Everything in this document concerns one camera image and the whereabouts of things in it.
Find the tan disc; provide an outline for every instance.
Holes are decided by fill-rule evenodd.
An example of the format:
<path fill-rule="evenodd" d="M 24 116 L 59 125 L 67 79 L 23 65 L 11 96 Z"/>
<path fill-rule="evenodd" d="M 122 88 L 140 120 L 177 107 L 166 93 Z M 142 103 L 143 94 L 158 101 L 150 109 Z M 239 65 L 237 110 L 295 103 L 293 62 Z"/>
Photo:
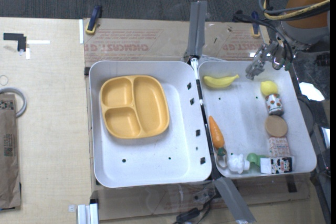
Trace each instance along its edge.
<path fill-rule="evenodd" d="M 271 115 L 266 118 L 265 129 L 271 136 L 282 137 L 287 134 L 288 126 L 282 117 Z"/>

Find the banana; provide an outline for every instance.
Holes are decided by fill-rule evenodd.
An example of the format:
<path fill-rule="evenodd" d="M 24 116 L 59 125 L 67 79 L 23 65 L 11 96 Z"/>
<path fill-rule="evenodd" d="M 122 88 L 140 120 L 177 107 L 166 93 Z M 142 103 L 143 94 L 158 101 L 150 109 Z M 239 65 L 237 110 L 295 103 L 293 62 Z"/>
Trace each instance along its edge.
<path fill-rule="evenodd" d="M 210 87 L 210 88 L 226 88 L 229 85 L 231 85 L 232 82 L 235 81 L 235 79 L 238 79 L 239 75 L 235 76 L 228 76 L 228 77 L 222 77 L 222 78 L 214 78 L 211 76 L 204 76 L 203 80 L 204 83 Z"/>

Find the yellow lemon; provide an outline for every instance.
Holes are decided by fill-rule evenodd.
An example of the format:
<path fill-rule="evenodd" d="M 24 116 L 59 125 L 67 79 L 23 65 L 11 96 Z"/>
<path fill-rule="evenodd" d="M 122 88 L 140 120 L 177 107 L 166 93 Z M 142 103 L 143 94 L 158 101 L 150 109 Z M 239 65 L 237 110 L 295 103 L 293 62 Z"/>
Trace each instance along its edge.
<path fill-rule="evenodd" d="M 270 80 L 263 81 L 260 84 L 260 89 L 263 95 L 268 96 L 272 93 L 278 93 L 278 86 Z"/>

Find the metal ring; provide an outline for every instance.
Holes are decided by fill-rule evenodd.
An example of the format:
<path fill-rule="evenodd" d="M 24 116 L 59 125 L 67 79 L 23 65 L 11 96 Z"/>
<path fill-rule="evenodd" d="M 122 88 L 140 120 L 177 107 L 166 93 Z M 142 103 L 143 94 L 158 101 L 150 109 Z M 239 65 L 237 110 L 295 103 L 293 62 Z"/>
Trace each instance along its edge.
<path fill-rule="evenodd" d="M 0 94 L 5 93 L 5 92 L 16 93 L 17 95 L 19 95 L 22 98 L 22 100 L 23 100 L 22 108 L 18 112 L 16 112 L 16 114 L 15 114 L 17 118 L 20 117 L 25 112 L 25 110 L 27 108 L 27 100 L 26 100 L 24 94 L 18 88 L 15 88 L 15 87 L 4 87 L 4 88 L 0 89 Z"/>
<path fill-rule="evenodd" d="M 4 77 L 4 78 L 7 80 L 5 83 L 1 83 L 1 78 L 2 78 L 2 77 Z M 2 86 L 6 86 L 7 83 L 8 83 L 8 76 L 6 76 L 6 75 L 0 75 L 0 85 L 2 85 Z"/>

